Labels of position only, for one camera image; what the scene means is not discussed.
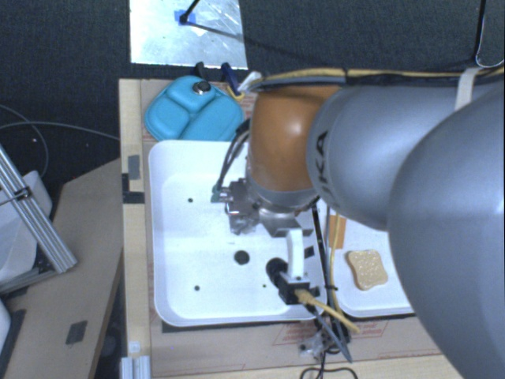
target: drain hole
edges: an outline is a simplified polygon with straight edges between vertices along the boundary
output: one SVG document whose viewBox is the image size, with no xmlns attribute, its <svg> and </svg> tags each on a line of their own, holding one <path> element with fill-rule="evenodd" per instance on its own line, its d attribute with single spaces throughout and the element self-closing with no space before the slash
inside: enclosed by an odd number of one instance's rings
<svg viewBox="0 0 505 379">
<path fill-rule="evenodd" d="M 240 265 L 244 265 L 249 262 L 249 254 L 247 253 L 247 251 L 244 251 L 244 250 L 237 251 L 235 253 L 234 258 L 235 258 L 235 261 Z"/>
</svg>

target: electrical wire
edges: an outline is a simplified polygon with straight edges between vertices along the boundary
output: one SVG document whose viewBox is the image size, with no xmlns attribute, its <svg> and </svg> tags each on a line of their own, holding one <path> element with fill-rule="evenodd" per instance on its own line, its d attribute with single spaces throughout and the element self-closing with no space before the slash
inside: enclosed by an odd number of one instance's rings
<svg viewBox="0 0 505 379">
<path fill-rule="evenodd" d="M 497 66 L 501 66 L 503 64 L 503 59 L 500 62 L 496 63 L 495 65 L 484 65 L 479 59 L 479 54 L 481 52 L 482 47 L 482 39 L 484 37 L 485 12 L 487 1 L 488 0 L 481 0 L 481 7 L 479 9 L 479 20 L 477 22 L 477 38 L 475 41 L 475 48 L 474 48 L 475 53 L 473 54 L 473 59 L 479 67 L 483 69 L 493 69 Z"/>
<path fill-rule="evenodd" d="M 347 317 L 345 317 L 343 314 L 337 312 L 336 310 L 332 309 L 330 306 L 325 305 L 324 303 L 318 301 L 306 289 L 296 289 L 294 291 L 294 293 L 297 296 L 298 301 L 300 303 L 303 303 L 305 305 L 318 306 L 321 309 L 323 309 L 326 313 L 330 314 L 334 318 L 341 321 L 349 330 L 356 332 L 356 333 L 360 332 L 360 329 L 352 321 L 350 321 Z"/>
<path fill-rule="evenodd" d="M 335 231 L 334 231 L 334 237 L 333 240 L 331 241 L 331 252 L 330 252 L 330 291 L 331 291 L 331 299 L 333 300 L 333 306 L 337 312 L 342 313 L 342 309 L 340 308 L 339 301 L 337 299 L 337 293 L 335 290 L 335 275 L 334 275 L 334 269 L 335 269 L 335 251 L 337 249 L 337 244 L 339 242 L 339 231 L 342 227 L 342 220 L 340 219 L 339 215 L 336 215 L 336 224 L 335 224 Z"/>
<path fill-rule="evenodd" d="M 326 352 L 323 352 L 323 354 L 321 355 L 320 371 L 317 374 L 316 379 L 323 379 L 325 365 L 326 365 Z"/>
<path fill-rule="evenodd" d="M 0 109 L 3 109 L 4 111 L 7 111 L 10 114 L 17 116 L 19 119 L 22 119 L 25 122 L 30 122 L 30 120 L 26 118 L 24 115 L 22 115 L 20 112 L 10 107 L 7 107 L 6 105 L 0 104 Z M 32 128 L 35 131 L 35 133 L 39 136 L 44 149 L 44 165 L 42 172 L 40 173 L 40 177 L 42 178 L 44 175 L 46 175 L 47 169 L 49 168 L 49 148 L 47 147 L 46 139 L 44 135 L 42 135 L 42 132 L 40 132 L 39 128 L 37 128 L 35 125 L 32 125 Z"/>
<path fill-rule="evenodd" d="M 8 123 L 7 125 L 0 126 L 0 130 L 7 129 L 7 128 L 13 128 L 14 126 L 26 126 L 26 125 L 28 125 L 28 126 L 33 126 L 33 125 L 57 126 L 60 128 L 74 129 L 74 130 L 79 130 L 81 132 L 92 133 L 94 135 L 106 137 L 107 139 L 119 141 L 119 137 L 116 137 L 114 135 L 110 135 L 108 133 L 100 132 L 99 130 L 83 128 L 82 126 L 70 125 L 68 123 L 61 123 L 61 122 L 46 122 L 46 121 L 13 122 L 13 123 Z"/>
<path fill-rule="evenodd" d="M 335 347 L 334 349 L 332 349 L 332 347 L 329 347 L 327 350 L 326 350 L 326 353 L 327 354 L 330 354 L 330 355 L 337 355 L 337 354 L 340 354 L 340 350 Z"/>
<path fill-rule="evenodd" d="M 316 317 L 318 322 L 323 326 L 324 330 L 327 332 L 327 334 L 331 337 L 331 339 L 333 340 L 335 345 L 342 352 L 342 355 L 344 357 L 346 357 L 347 361 L 352 362 L 353 357 L 350 355 L 349 350 L 347 349 L 347 347 L 344 347 L 342 345 L 342 341 L 339 340 L 339 338 L 336 336 L 336 334 L 331 329 L 330 325 L 326 321 L 324 321 L 323 317 L 319 313 L 317 313 L 317 310 L 314 312 L 311 312 L 311 313 Z"/>
<path fill-rule="evenodd" d="M 230 170 L 231 165 L 237 158 L 238 153 L 240 152 L 243 144 L 245 143 L 245 141 L 247 141 L 248 138 L 249 138 L 249 131 L 245 131 L 241 135 L 236 136 L 230 143 L 230 147 L 228 148 L 228 151 L 226 152 L 226 155 L 224 157 L 223 165 L 221 167 L 221 173 L 219 174 L 218 181 L 215 184 L 216 191 L 220 191 L 222 189 L 226 174 Z"/>
<path fill-rule="evenodd" d="M 321 264 L 323 265 L 325 287 L 327 288 L 327 294 L 328 294 L 328 300 L 329 300 L 330 307 L 335 309 L 335 302 L 333 302 L 333 298 L 331 297 L 331 286 L 328 285 L 330 282 L 333 283 L 333 280 L 330 279 L 330 274 L 332 274 L 333 272 L 330 269 L 329 257 L 326 257 L 327 246 L 325 246 L 325 244 L 328 243 L 327 235 L 328 235 L 328 226 L 329 226 L 329 222 L 328 222 L 329 215 L 330 215 L 330 211 L 329 211 L 329 207 L 327 207 L 327 218 L 326 218 L 327 220 L 326 220 L 326 225 L 325 225 L 326 231 L 325 231 L 325 235 L 323 236 L 321 233 L 319 212 L 317 210 L 316 204 L 313 205 L 312 217 L 314 219 L 314 228 L 316 230 L 317 244 L 319 246 L 319 251 L 320 251 L 320 256 L 321 256 Z M 345 341 L 346 336 L 344 336 L 344 329 L 342 328 L 342 324 L 340 323 L 339 320 L 336 320 L 333 317 L 331 317 L 331 323 L 332 323 L 334 330 L 336 328 L 336 331 L 338 334 L 337 337 L 342 339 L 342 343 L 339 345 L 339 348 L 343 351 L 343 353 L 347 353 L 348 355 L 350 355 L 349 348 L 347 347 L 347 342 Z"/>
<path fill-rule="evenodd" d="M 401 70 L 372 69 L 301 69 L 293 72 L 274 74 L 252 81 L 248 92 L 260 92 L 286 85 L 357 85 L 357 84 L 430 84 L 457 85 L 462 72 L 416 72 Z M 482 69 L 477 74 L 477 82 L 491 82 L 497 77 L 503 77 L 501 66 Z"/>
<path fill-rule="evenodd" d="M 359 377 L 357 376 L 356 372 L 354 372 L 351 368 L 336 368 L 336 369 L 333 369 L 333 370 L 328 370 L 326 368 L 307 368 L 305 370 L 302 370 L 301 371 L 301 374 L 300 374 L 300 379 L 305 379 L 305 375 L 308 373 L 308 372 L 312 372 L 312 371 L 316 371 L 316 372 L 319 372 L 318 373 L 318 376 L 316 376 L 316 379 L 321 379 L 321 376 L 320 376 L 320 372 L 325 372 L 325 373 L 337 373 L 337 372 L 349 372 L 351 375 L 353 375 L 353 379 L 359 379 Z"/>
</svg>

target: black cable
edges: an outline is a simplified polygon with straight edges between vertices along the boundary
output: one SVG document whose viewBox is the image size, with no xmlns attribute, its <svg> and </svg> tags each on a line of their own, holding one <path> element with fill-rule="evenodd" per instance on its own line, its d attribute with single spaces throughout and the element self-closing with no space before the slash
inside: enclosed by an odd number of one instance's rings
<svg viewBox="0 0 505 379">
<path fill-rule="evenodd" d="M 61 123 L 61 122 L 46 122 L 46 121 L 13 122 L 13 123 L 8 123 L 7 125 L 0 126 L 0 130 L 7 129 L 7 128 L 13 128 L 14 126 L 33 126 L 33 125 L 57 126 L 59 128 L 79 130 L 81 132 L 92 133 L 94 135 L 106 137 L 107 139 L 112 139 L 113 141 L 119 141 L 119 137 L 116 137 L 114 135 L 110 135 L 108 133 L 100 132 L 99 130 L 83 128 L 82 126 L 70 125 L 68 123 Z"/>
<path fill-rule="evenodd" d="M 498 69 L 503 67 L 503 63 L 496 66 L 490 66 L 489 73 L 497 72 Z M 475 84 L 487 84 L 494 81 L 503 79 L 503 74 L 497 72 L 496 74 L 482 73 L 476 78 Z M 269 91 L 276 88 L 286 86 L 321 86 L 321 85 L 339 85 L 339 86 L 352 86 L 352 85 L 405 85 L 405 86 L 429 86 L 429 87 L 453 87 L 457 86 L 461 74 L 445 75 L 440 74 L 436 76 L 409 76 L 398 73 L 388 73 L 387 70 L 382 73 L 371 73 L 359 76 L 349 75 L 344 77 L 333 76 L 307 76 L 307 77 L 287 77 L 287 78 L 274 78 L 271 80 L 258 81 L 251 85 L 249 91 L 261 92 Z"/>
<path fill-rule="evenodd" d="M 182 14 L 179 18 L 179 21 L 181 22 L 181 24 L 185 24 L 188 22 L 188 17 L 189 15 L 191 14 L 191 12 L 195 9 L 196 5 L 200 2 L 200 0 L 193 0 L 193 2 L 191 3 L 191 6 L 189 6 L 189 8 L 184 12 L 184 14 Z"/>
<path fill-rule="evenodd" d="M 347 371 L 351 375 L 353 375 L 353 379 L 359 379 L 359 377 L 357 376 L 356 372 L 354 372 L 351 368 L 336 368 L 336 369 L 333 369 L 333 370 L 327 370 L 327 369 L 323 369 L 322 370 L 321 368 L 314 368 L 314 367 L 310 367 L 310 368 L 307 368 L 305 370 L 302 370 L 301 374 L 300 374 L 300 379 L 305 379 L 305 375 L 308 372 L 313 372 L 313 371 L 318 372 L 318 376 L 316 376 L 316 379 L 321 379 L 321 376 L 320 376 L 321 372 L 324 372 L 324 373 L 336 373 L 336 372 L 344 372 L 344 371 Z"/>
<path fill-rule="evenodd" d="M 221 166 L 221 173 L 219 174 L 218 181 L 215 184 L 215 190 L 220 191 L 222 189 L 226 174 L 230 170 L 231 165 L 237 158 L 238 153 L 241 151 L 242 146 L 244 145 L 245 141 L 247 141 L 248 138 L 249 138 L 249 132 L 244 132 L 241 136 L 235 137 L 230 143 L 230 147 L 226 152 L 223 165 Z"/>
<path fill-rule="evenodd" d="M 228 170 L 231 167 L 233 161 L 237 158 L 238 153 L 242 145 L 245 143 L 247 138 L 249 137 L 249 127 L 251 125 L 251 119 L 246 119 L 236 130 L 235 136 L 226 151 L 226 155 L 224 156 L 223 165 L 221 166 L 221 173 L 219 173 L 219 178 L 216 184 L 214 185 L 213 191 L 220 191 L 223 187 L 224 178 L 228 173 Z"/>
<path fill-rule="evenodd" d="M 323 352 L 323 354 L 321 355 L 321 367 L 319 368 L 319 373 L 317 374 L 316 379 L 323 379 L 325 365 L 326 365 L 326 352 Z"/>
<path fill-rule="evenodd" d="M 340 350 L 337 347 L 334 347 L 333 349 L 332 348 L 328 348 L 326 350 L 326 353 L 329 354 L 329 355 L 337 355 L 337 354 L 340 354 Z"/>
<path fill-rule="evenodd" d="M 317 245 L 319 248 L 320 256 L 321 256 L 321 263 L 323 265 L 323 274 L 324 274 L 324 286 L 327 290 L 327 297 L 328 299 L 331 300 L 331 288 L 329 285 L 329 271 L 327 269 L 327 258 L 326 258 L 326 246 L 324 245 L 324 237 L 321 231 L 321 224 L 319 220 L 319 213 L 317 211 L 317 205 L 314 203 L 312 205 L 312 218 L 314 219 L 314 230 L 316 231 L 316 237 L 317 237 Z M 330 321 L 331 321 L 331 326 L 333 328 L 333 333 L 335 334 L 337 339 L 340 339 L 342 342 L 336 344 L 337 348 L 342 351 L 342 353 L 346 356 L 347 359 L 351 360 L 351 355 L 349 348 L 347 347 L 346 344 L 346 336 L 344 334 L 344 329 L 342 328 L 342 324 L 340 321 L 337 319 L 333 318 L 330 316 Z"/>
<path fill-rule="evenodd" d="M 0 109 L 17 116 L 19 119 L 22 119 L 25 122 L 30 122 L 30 120 L 26 118 L 22 113 L 15 111 L 12 108 L 7 107 L 6 105 L 0 104 Z M 39 135 L 40 141 L 44 148 L 44 155 L 45 155 L 44 166 L 42 172 L 40 173 L 40 177 L 43 178 L 43 176 L 46 175 L 47 173 L 47 169 L 49 168 L 49 148 L 47 147 L 46 139 L 44 138 L 44 135 L 42 135 L 42 132 L 40 132 L 40 129 L 37 128 L 35 125 L 32 125 L 32 129 L 35 131 L 37 135 Z"/>
<path fill-rule="evenodd" d="M 473 60 L 477 59 L 479 50 L 481 49 L 482 32 L 484 31 L 484 15 L 486 13 L 486 2 L 488 0 L 481 0 L 479 8 L 479 19 L 477 22 L 477 34 L 475 35 L 475 44 L 473 46 Z"/>
</svg>

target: yellow cable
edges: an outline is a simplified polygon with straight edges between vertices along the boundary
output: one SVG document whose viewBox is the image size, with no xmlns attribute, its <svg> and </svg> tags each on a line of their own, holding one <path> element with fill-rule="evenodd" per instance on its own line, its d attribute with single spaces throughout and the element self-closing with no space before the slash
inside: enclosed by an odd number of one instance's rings
<svg viewBox="0 0 505 379">
<path fill-rule="evenodd" d="M 304 303 L 306 305 L 312 305 L 312 306 L 319 306 L 325 312 L 327 312 L 328 314 L 330 314 L 334 318 L 340 320 L 349 330 L 356 332 L 356 333 L 360 332 L 360 329 L 352 321 L 350 321 L 347 317 L 345 317 L 343 314 L 337 312 L 336 310 L 332 309 L 330 306 L 325 305 L 324 303 L 318 301 L 306 289 L 297 289 L 297 290 L 295 290 L 294 294 L 297 296 L 298 301 L 300 303 Z"/>
<path fill-rule="evenodd" d="M 233 98 L 238 103 L 240 103 L 245 97 L 245 94 L 243 92 L 239 96 L 236 96 L 234 91 L 232 90 L 232 88 L 229 85 L 226 86 L 226 92 L 228 93 L 228 95 L 231 98 Z"/>
<path fill-rule="evenodd" d="M 482 77 L 494 77 L 503 74 L 505 67 L 500 66 L 489 71 L 489 69 L 482 69 L 477 76 Z M 249 86 L 253 88 L 256 84 L 262 83 L 264 81 L 273 80 L 285 80 L 290 78 L 299 77 L 367 77 L 367 76 L 380 76 L 380 75 L 394 74 L 404 77 L 412 78 L 437 78 L 437 77 L 460 77 L 462 72 L 416 72 L 416 71 L 405 71 L 405 70 L 387 70 L 387 69 L 349 69 L 345 71 L 344 69 L 332 69 L 332 68 L 315 68 L 315 69 L 300 69 L 292 72 L 272 74 L 271 76 L 261 77 L 255 80 Z"/>
</svg>

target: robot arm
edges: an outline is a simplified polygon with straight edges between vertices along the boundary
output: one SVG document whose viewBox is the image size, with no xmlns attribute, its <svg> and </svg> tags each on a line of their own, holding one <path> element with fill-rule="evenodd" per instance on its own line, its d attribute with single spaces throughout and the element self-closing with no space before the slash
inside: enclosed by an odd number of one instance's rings
<svg viewBox="0 0 505 379">
<path fill-rule="evenodd" d="M 229 212 L 230 223 L 275 235 L 321 197 L 388 231 L 404 290 L 440 349 L 465 377 L 500 377 L 503 79 L 477 86 L 458 112 L 456 87 L 336 90 L 260 95 L 242 187 L 256 215 Z"/>
</svg>

